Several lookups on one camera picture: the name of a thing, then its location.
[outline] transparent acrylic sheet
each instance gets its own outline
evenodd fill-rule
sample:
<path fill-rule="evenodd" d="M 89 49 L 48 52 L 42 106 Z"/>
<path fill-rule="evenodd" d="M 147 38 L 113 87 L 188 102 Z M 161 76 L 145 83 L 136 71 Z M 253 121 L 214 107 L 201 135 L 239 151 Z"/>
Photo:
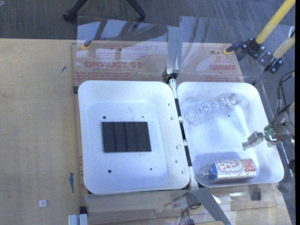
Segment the transparent acrylic sheet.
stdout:
<path fill-rule="evenodd" d="M 74 86 L 86 80 L 161 81 L 168 26 L 79 17 Z"/>
<path fill-rule="evenodd" d="M 211 188 L 213 199 L 232 225 L 291 225 L 281 184 Z M 109 196 L 88 194 L 84 200 L 92 224 L 114 225 L 223 225 L 200 205 L 201 190 L 137 192 Z"/>
<path fill-rule="evenodd" d="M 266 24 L 253 21 L 238 21 L 214 18 L 180 17 L 180 31 L 182 33 L 182 65 L 180 72 L 190 72 L 191 78 L 185 75 L 184 79 L 189 81 L 208 81 L 208 77 L 222 81 L 222 76 L 230 82 L 228 77 L 232 77 L 232 82 L 236 82 L 240 75 L 243 75 L 244 82 L 255 84 L 259 82 L 260 90 L 264 93 L 264 105 L 267 107 L 267 116 L 272 120 L 276 110 L 277 97 L 276 86 L 280 77 L 294 69 L 295 51 L 292 46 L 282 57 L 283 65 L 272 74 L 265 71 L 265 67 L 249 54 L 241 49 L 236 53 L 224 55 L 223 49 L 238 42 L 246 42 L 251 37 L 256 37 Z M 293 30 L 292 26 L 277 25 L 264 41 L 265 50 L 274 53 L 280 45 L 288 38 Z M 197 74 L 208 73 L 204 80 L 197 80 Z M 294 86 L 292 81 L 287 85 L 292 91 L 287 100 L 293 101 Z"/>

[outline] black tripod leg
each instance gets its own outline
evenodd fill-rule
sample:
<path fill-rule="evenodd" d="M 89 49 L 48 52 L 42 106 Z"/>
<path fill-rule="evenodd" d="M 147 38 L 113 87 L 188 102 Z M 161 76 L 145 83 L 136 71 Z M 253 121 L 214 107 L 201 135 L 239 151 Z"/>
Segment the black tripod leg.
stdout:
<path fill-rule="evenodd" d="M 63 18 L 65 19 L 65 21 L 67 21 L 68 23 L 72 23 L 77 16 L 77 12 L 79 11 L 79 9 L 81 9 L 81 7 L 86 2 L 87 2 L 87 0 L 78 0 L 76 2 L 75 6 L 71 10 L 67 10 L 65 12 L 65 14 L 63 15 Z"/>
<path fill-rule="evenodd" d="M 132 8 L 139 14 L 140 18 L 138 18 L 138 22 L 142 22 L 145 19 L 145 12 L 144 10 L 140 7 L 140 5 L 137 3 L 136 0 L 126 0 L 130 6 L 132 6 Z"/>

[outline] wooden table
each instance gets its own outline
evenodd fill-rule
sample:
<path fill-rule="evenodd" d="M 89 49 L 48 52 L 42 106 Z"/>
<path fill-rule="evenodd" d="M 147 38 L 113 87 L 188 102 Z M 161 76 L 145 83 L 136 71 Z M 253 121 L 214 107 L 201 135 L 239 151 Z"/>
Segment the wooden table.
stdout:
<path fill-rule="evenodd" d="M 72 43 L 0 39 L 1 225 L 64 225 L 68 215 L 79 214 L 81 143 L 72 90 Z M 227 199 L 230 190 L 212 192 Z M 255 205 L 237 201 L 223 203 L 223 210 L 236 224 L 291 224 L 281 194 L 272 194 L 272 206 L 257 203 L 252 209 Z M 40 208 L 40 200 L 47 200 L 47 207 Z"/>

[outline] white square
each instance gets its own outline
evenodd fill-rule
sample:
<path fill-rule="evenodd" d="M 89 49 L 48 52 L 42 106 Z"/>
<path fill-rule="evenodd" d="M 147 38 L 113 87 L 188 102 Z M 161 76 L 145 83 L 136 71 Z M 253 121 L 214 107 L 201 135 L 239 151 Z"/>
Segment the white square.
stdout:
<path fill-rule="evenodd" d="M 47 207 L 47 200 L 39 200 L 38 202 L 40 208 Z"/>

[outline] clear plastic bottle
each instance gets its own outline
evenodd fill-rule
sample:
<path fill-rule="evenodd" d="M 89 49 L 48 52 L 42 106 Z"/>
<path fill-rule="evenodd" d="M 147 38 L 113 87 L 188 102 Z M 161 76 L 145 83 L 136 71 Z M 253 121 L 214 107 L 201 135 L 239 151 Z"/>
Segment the clear plastic bottle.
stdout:
<path fill-rule="evenodd" d="M 185 118 L 191 126 L 197 126 L 215 116 L 232 111 L 241 102 L 237 93 L 225 93 L 207 102 L 187 108 Z"/>

